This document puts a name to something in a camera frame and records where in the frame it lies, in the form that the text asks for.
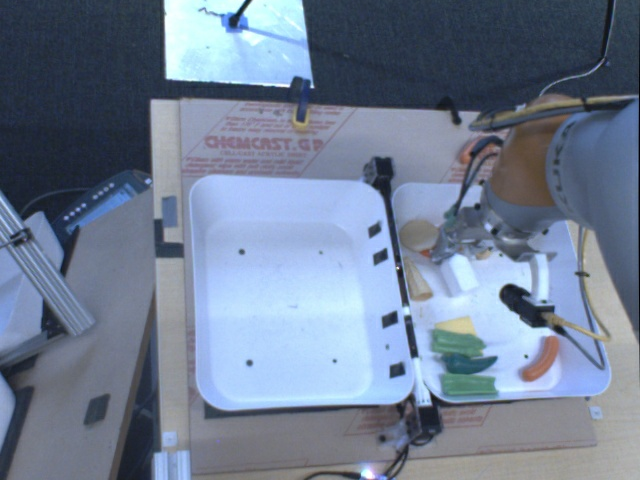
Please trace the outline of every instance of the gray robot arm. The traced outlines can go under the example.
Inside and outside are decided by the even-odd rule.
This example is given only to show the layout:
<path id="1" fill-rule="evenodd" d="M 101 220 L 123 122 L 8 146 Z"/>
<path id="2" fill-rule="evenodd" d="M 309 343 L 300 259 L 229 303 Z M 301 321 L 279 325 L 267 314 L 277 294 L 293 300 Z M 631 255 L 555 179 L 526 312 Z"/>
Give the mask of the gray robot arm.
<path id="1" fill-rule="evenodd" d="M 546 175 L 558 209 L 595 232 L 638 329 L 638 100 L 567 119 L 548 149 Z"/>
<path id="2" fill-rule="evenodd" d="M 564 121 L 546 151 L 546 184 L 555 206 L 506 201 L 489 180 L 478 205 L 460 209 L 443 225 L 432 259 L 441 262 L 460 244 L 473 251 L 490 241 L 513 260 L 527 261 L 536 253 L 529 246 L 533 236 L 553 222 L 572 219 L 595 231 L 637 331 L 638 100 L 622 110 L 575 114 Z"/>

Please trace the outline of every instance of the black clip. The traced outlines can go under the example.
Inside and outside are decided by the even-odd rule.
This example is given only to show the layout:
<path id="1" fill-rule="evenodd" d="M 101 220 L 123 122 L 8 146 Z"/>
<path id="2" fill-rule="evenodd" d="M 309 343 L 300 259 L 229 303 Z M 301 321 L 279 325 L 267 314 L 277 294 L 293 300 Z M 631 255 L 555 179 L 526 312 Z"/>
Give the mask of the black clip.
<path id="1" fill-rule="evenodd" d="M 156 258 L 184 258 L 184 245 L 178 242 L 164 241 L 164 224 L 162 219 L 153 221 Z"/>
<path id="2" fill-rule="evenodd" d="M 309 99 L 311 93 L 311 80 L 300 76 L 293 77 L 289 86 L 287 99 L 295 103 L 296 107 L 291 117 L 294 128 L 304 130 L 309 124 Z"/>
<path id="3" fill-rule="evenodd" d="M 453 102 L 451 96 L 445 96 L 444 98 L 442 98 L 440 100 L 440 103 L 436 105 L 436 110 L 448 110 L 449 112 L 451 112 L 451 121 L 453 122 L 453 124 L 458 126 L 462 123 L 460 113 L 458 112 L 458 109 L 456 108 L 456 105 Z"/>

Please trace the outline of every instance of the black tape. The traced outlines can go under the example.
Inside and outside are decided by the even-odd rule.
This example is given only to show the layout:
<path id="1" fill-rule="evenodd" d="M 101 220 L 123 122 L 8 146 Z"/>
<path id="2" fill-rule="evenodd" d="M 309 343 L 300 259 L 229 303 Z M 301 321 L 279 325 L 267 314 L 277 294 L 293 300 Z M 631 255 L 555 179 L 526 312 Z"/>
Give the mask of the black tape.
<path id="1" fill-rule="evenodd" d="M 178 242 L 164 241 L 164 225 L 162 219 L 153 221 L 156 239 L 156 258 L 184 258 L 184 245 Z"/>
<path id="2" fill-rule="evenodd" d="M 406 375 L 407 370 L 404 367 L 404 363 L 396 363 L 389 366 L 389 378 L 401 377 Z"/>
<path id="3" fill-rule="evenodd" d="M 386 249 L 382 249 L 373 255 L 373 264 L 379 265 L 383 261 L 387 261 L 389 259 L 389 251 Z"/>
<path id="4" fill-rule="evenodd" d="M 409 352 L 412 358 L 419 357 L 418 343 L 416 342 L 416 334 L 413 330 L 413 320 L 409 315 L 404 317 L 404 325 L 407 329 L 407 341 L 409 343 Z"/>
<path id="5" fill-rule="evenodd" d="M 398 323 L 398 312 L 393 311 L 387 315 L 382 317 L 382 328 L 386 329 L 387 327 Z"/>
<path id="6" fill-rule="evenodd" d="M 369 238 L 373 238 L 382 231 L 380 222 L 376 222 L 373 226 L 369 226 Z"/>
<path id="7" fill-rule="evenodd" d="M 107 409 L 109 408 L 109 399 L 111 395 L 108 393 L 92 398 L 87 406 L 87 412 L 84 415 L 84 424 L 93 425 L 99 421 L 102 421 L 107 416 Z"/>

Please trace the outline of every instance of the white plastic tray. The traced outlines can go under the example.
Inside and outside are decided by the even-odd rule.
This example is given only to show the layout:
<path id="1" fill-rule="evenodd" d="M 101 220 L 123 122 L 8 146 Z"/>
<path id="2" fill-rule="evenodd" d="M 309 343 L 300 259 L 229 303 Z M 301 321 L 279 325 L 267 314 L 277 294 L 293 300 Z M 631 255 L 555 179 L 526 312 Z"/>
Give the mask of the white plastic tray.
<path id="1" fill-rule="evenodd" d="M 413 219 L 427 219 L 439 226 L 444 212 L 457 199 L 459 185 L 432 185 L 410 183 L 394 194 L 393 206 L 398 229 Z M 474 187 L 465 198 L 464 206 L 473 206 L 480 198 L 480 189 Z M 576 256 L 566 223 L 551 226 L 549 233 L 537 241 L 543 252 L 557 252 L 549 263 L 550 299 L 556 313 L 565 319 L 589 328 L 579 292 Z M 411 302 L 416 339 L 421 354 L 422 374 L 429 390 L 437 397 L 452 403 L 489 400 L 521 400 L 568 396 L 593 396 L 609 385 L 611 371 L 605 360 L 605 369 L 598 370 L 566 339 L 560 338 L 560 352 L 551 370 L 534 382 L 520 379 L 521 369 L 535 361 L 543 337 L 551 331 L 532 329 L 500 302 L 500 289 L 508 283 L 531 290 L 531 269 L 528 263 L 515 263 L 494 253 L 489 259 L 472 261 L 480 287 L 457 297 L 448 293 L 439 268 L 431 260 L 402 249 L 431 285 L 433 298 Z M 440 376 L 445 372 L 440 354 L 431 352 L 431 331 L 437 322 L 461 316 L 470 316 L 477 334 L 487 344 L 485 356 L 497 355 L 498 361 L 483 375 L 496 378 L 496 396 L 449 397 L 442 393 Z M 594 341 L 572 332 L 578 342 L 599 358 Z"/>
<path id="2" fill-rule="evenodd" d="M 196 381 L 209 404 L 406 398 L 414 376 L 384 203 L 373 188 L 209 176 L 191 190 L 190 215 Z"/>

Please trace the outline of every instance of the wire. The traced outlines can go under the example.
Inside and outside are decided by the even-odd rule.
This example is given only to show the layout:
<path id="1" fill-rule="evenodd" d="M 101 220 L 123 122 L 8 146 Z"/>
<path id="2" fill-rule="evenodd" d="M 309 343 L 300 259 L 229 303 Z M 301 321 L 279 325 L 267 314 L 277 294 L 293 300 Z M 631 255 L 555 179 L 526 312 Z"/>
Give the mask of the wire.
<path id="1" fill-rule="evenodd" d="M 549 323 L 551 327 L 555 327 L 555 326 L 568 327 L 569 329 L 578 331 L 586 336 L 589 336 L 590 338 L 593 338 L 594 340 L 607 342 L 607 341 L 611 341 L 611 333 L 605 327 L 605 325 L 602 323 L 602 321 L 594 311 L 591 305 L 591 299 L 589 297 L 587 285 L 585 283 L 585 278 L 589 276 L 589 274 L 584 270 L 584 267 L 585 267 L 584 256 L 585 256 L 585 250 L 587 246 L 587 235 L 588 235 L 588 230 L 580 226 L 579 233 L 578 233 L 578 271 L 576 272 L 576 275 L 578 275 L 579 277 L 580 295 L 582 296 L 582 302 L 583 302 L 585 311 L 587 313 L 587 318 L 589 318 L 589 325 L 591 327 L 591 330 L 585 329 L 584 327 L 576 325 L 572 322 L 568 322 L 567 320 L 560 317 L 559 315 L 556 315 L 555 313 L 542 313 L 542 317 Z M 598 323 L 598 326 L 600 327 L 602 334 L 597 334 L 595 332 L 590 315 L 593 315 L 593 318 Z"/>
<path id="2" fill-rule="evenodd" d="M 478 155 L 480 153 L 482 153 L 482 151 L 484 151 L 484 149 L 487 148 L 491 144 L 494 144 L 494 145 L 496 145 L 498 147 L 502 147 L 503 143 L 504 143 L 504 141 L 500 137 L 498 137 L 497 135 L 491 135 L 489 137 L 486 137 L 486 138 L 480 140 L 475 145 L 475 147 L 471 151 L 471 161 L 467 164 L 467 169 L 465 170 L 464 177 L 462 178 L 462 185 L 460 186 L 460 194 L 458 195 L 458 199 L 453 204 L 453 206 L 451 207 L 451 210 L 450 210 L 452 217 L 455 217 L 456 215 L 458 215 L 458 212 L 460 211 L 460 206 L 462 205 L 462 200 L 464 199 L 464 196 L 467 195 L 467 192 L 469 191 L 469 189 L 473 185 L 473 181 L 478 176 L 478 173 L 480 172 L 480 169 L 482 168 L 484 163 L 489 158 L 494 158 L 494 157 L 498 156 L 497 153 L 490 153 L 490 154 L 484 156 L 480 160 L 480 163 L 475 168 L 475 170 L 472 171 L 471 169 L 473 167 L 473 163 L 478 158 Z"/>
<path id="3" fill-rule="evenodd" d="M 427 446 L 429 443 L 431 443 L 431 441 L 433 441 L 433 438 L 435 437 L 435 435 L 430 435 L 429 437 L 427 437 L 426 439 L 420 440 L 418 438 L 414 439 L 413 441 L 411 441 L 411 446 L 415 446 L 416 448 L 422 448 L 423 446 Z"/>
<path id="4" fill-rule="evenodd" d="M 611 333 L 602 323 L 602 320 L 600 320 L 600 318 L 598 317 L 598 314 L 596 313 L 595 309 L 591 304 L 591 297 L 589 297 L 589 291 L 587 289 L 587 283 L 585 281 L 585 279 L 589 277 L 589 274 L 585 272 L 585 250 L 587 248 L 588 235 L 589 235 L 589 231 L 585 227 L 580 226 L 578 231 L 578 271 L 576 272 L 576 275 L 578 275 L 579 283 L 580 283 L 580 295 L 582 297 L 582 302 L 584 304 L 584 307 L 587 313 L 587 318 L 589 318 L 589 326 L 591 327 L 591 330 L 592 331 L 594 330 L 593 322 L 591 321 L 591 318 L 590 318 L 590 315 L 593 315 L 593 318 L 597 322 L 603 334 L 611 338 Z"/>
<path id="5" fill-rule="evenodd" d="M 577 112 L 594 110 L 619 110 L 638 99 L 638 95 L 594 96 L 591 98 L 570 98 L 530 105 L 519 110 L 501 112 L 485 112 L 480 114 L 470 125 L 471 131 L 500 130 L 511 126 Z"/>
<path id="6" fill-rule="evenodd" d="M 548 84 L 542 91 L 540 91 L 540 96 L 546 93 L 553 86 L 561 84 L 563 82 L 568 82 L 569 80 L 577 80 L 578 78 L 585 78 L 587 76 L 593 75 L 596 71 L 598 71 L 602 66 L 606 65 L 609 62 L 607 58 L 607 54 L 609 53 L 609 45 L 611 44 L 611 31 L 613 30 L 613 21 L 616 12 L 616 1 L 617 0 L 608 0 L 607 2 L 607 14 L 604 23 L 604 34 L 602 38 L 602 47 L 600 48 L 600 59 L 596 62 L 596 64 L 585 71 L 584 73 L 578 73 L 575 75 L 566 76 L 555 82 L 551 82 Z"/>
<path id="7" fill-rule="evenodd" d="M 153 455 L 153 437 L 151 438 L 150 443 L 145 447 L 144 453 L 140 454 L 134 466 L 129 470 L 129 474 L 126 477 L 126 480 L 133 480 L 135 478 L 140 478 L 141 470 L 149 463 L 149 460 L 151 459 L 152 455 Z"/>
<path id="8" fill-rule="evenodd" d="M 222 16 L 224 16 L 224 14 L 221 14 L 221 13 L 215 12 L 215 11 L 210 11 L 206 7 L 200 7 L 200 9 L 198 9 L 198 12 L 203 12 L 203 13 L 209 15 L 209 16 L 217 16 L 218 18 L 221 18 Z"/>
<path id="9" fill-rule="evenodd" d="M 598 346 L 598 344 L 596 343 L 596 350 L 598 351 L 598 357 L 600 359 L 600 361 L 598 362 L 565 329 L 565 327 L 569 327 L 570 329 L 577 330 L 577 331 L 579 331 L 579 332 L 581 332 L 583 334 L 586 334 L 590 338 L 593 338 L 596 341 L 606 342 L 606 341 L 610 341 L 611 340 L 611 333 L 605 327 L 605 325 L 602 323 L 602 321 L 600 320 L 600 318 L 598 317 L 597 313 L 595 312 L 595 310 L 593 309 L 593 307 L 591 305 L 591 299 L 589 297 L 589 292 L 587 290 L 587 285 L 586 285 L 586 282 L 585 282 L 585 278 L 589 277 L 589 274 L 587 272 L 585 272 L 585 270 L 584 270 L 584 267 L 585 267 L 585 250 L 586 250 L 586 245 L 587 245 L 587 236 L 588 236 L 588 230 L 586 228 L 584 228 L 583 226 L 580 226 L 579 233 L 578 233 L 578 271 L 576 272 L 576 275 L 578 275 L 579 280 L 580 280 L 579 281 L 580 282 L 580 295 L 582 296 L 582 302 L 583 302 L 583 305 L 584 305 L 585 312 L 587 314 L 587 319 L 589 320 L 589 327 L 591 328 L 591 331 L 588 331 L 587 329 L 584 329 L 583 327 L 580 327 L 580 326 L 577 326 L 577 325 L 572 324 L 570 322 L 567 322 L 566 320 L 564 320 L 564 319 L 562 319 L 560 317 L 557 317 L 557 315 L 554 315 L 557 318 L 547 318 L 547 315 L 549 315 L 549 313 L 543 313 L 542 316 L 545 319 L 547 319 L 547 321 L 549 321 L 549 323 L 552 326 L 552 328 L 558 334 L 560 334 L 561 336 L 564 336 L 565 338 L 567 338 L 567 340 L 569 340 L 569 342 L 571 342 L 571 344 L 573 346 L 575 346 L 582 353 L 582 355 L 585 356 L 589 360 L 589 362 L 591 362 L 591 364 L 593 364 L 599 370 L 604 370 L 606 368 L 606 363 L 605 363 L 605 360 L 604 360 L 604 356 L 602 355 L 602 350 L 600 349 L 600 346 Z M 593 319 L 597 322 L 598 326 L 600 327 L 600 329 L 602 331 L 601 335 L 595 334 L 595 327 L 594 327 L 593 321 L 591 319 L 592 315 L 593 315 Z"/>
<path id="10" fill-rule="evenodd" d="M 584 357 L 586 357 L 589 362 L 595 366 L 598 370 L 604 370 L 606 368 L 606 364 L 604 362 L 604 357 L 602 357 L 602 352 L 600 351 L 600 347 L 598 347 L 598 355 L 600 356 L 600 362 L 598 363 L 589 352 L 587 352 L 580 343 L 576 341 L 576 339 L 571 336 L 564 327 L 555 327 L 554 330 L 560 335 L 567 338 L 571 344 L 576 347 Z"/>
<path id="11" fill-rule="evenodd" d="M 131 419 L 135 420 L 138 416 L 140 416 L 140 414 L 142 414 L 142 411 L 144 411 L 147 406 L 156 399 L 156 396 L 158 394 L 158 386 L 154 387 L 151 390 L 151 393 L 149 393 L 149 395 L 147 395 L 147 398 L 144 399 L 144 401 L 142 401 L 142 403 L 140 403 L 139 405 L 136 405 L 135 409 L 133 410 L 133 413 L 131 414 Z"/>
<path id="12" fill-rule="evenodd" d="M 60 194 L 71 194 L 74 192 L 86 192 L 87 190 L 89 190 L 88 188 L 64 188 L 61 190 L 52 190 L 51 192 L 46 192 L 45 194 L 42 194 L 41 196 L 36 197 L 35 199 L 32 199 L 31 201 L 29 201 L 23 208 L 22 210 L 20 210 L 20 216 L 24 217 L 24 214 L 27 212 L 27 210 L 29 208 L 31 208 L 34 204 L 38 203 L 39 201 L 42 201 L 43 199 L 46 199 L 48 197 L 53 197 L 53 196 L 57 196 Z"/>
<path id="13" fill-rule="evenodd" d="M 397 478 L 400 472 L 404 469 L 405 464 L 407 463 L 407 459 L 409 458 L 409 445 L 405 446 L 402 451 L 396 457 L 396 460 L 393 461 L 391 466 L 389 466 L 383 475 L 389 480 L 393 480 Z"/>
<path id="14" fill-rule="evenodd" d="M 577 80 L 579 78 L 586 78 L 588 76 L 593 75 L 596 71 L 598 71 L 604 64 L 607 63 L 607 58 L 606 57 L 602 57 L 596 64 L 595 66 L 593 66 L 589 71 L 585 71 L 584 73 L 578 73 L 576 75 L 570 75 L 570 76 L 565 76 L 564 78 L 560 78 L 559 80 L 556 80 L 555 82 L 551 82 L 549 85 L 547 85 L 544 89 L 542 89 L 542 91 L 540 91 L 539 96 L 543 96 L 549 89 L 551 89 L 553 86 L 561 84 L 563 82 L 568 82 L 569 80 Z"/>
<path id="15" fill-rule="evenodd" d="M 321 476 L 335 476 L 339 478 L 351 478 L 352 480 L 360 480 L 362 476 L 360 473 L 352 473 L 349 471 L 340 472 L 340 471 L 318 471 L 309 476 L 304 477 L 304 480 L 311 480 L 312 478 L 319 478 Z"/>
<path id="16" fill-rule="evenodd" d="M 565 320 L 564 318 L 562 318 L 559 315 L 556 315 L 555 313 L 549 313 L 549 312 L 545 312 L 545 313 L 541 313 L 542 318 L 544 318 L 547 323 L 549 324 L 550 327 L 568 327 L 569 329 L 573 329 L 574 331 L 578 331 L 582 334 L 584 334 L 585 336 L 589 336 L 590 338 L 593 338 L 594 340 L 598 340 L 598 341 L 611 341 L 611 335 L 606 333 L 606 334 L 596 334 L 593 331 L 590 331 L 589 329 L 585 329 L 584 327 L 581 327 L 580 325 L 574 324 L 573 322 L 569 322 L 567 320 Z"/>

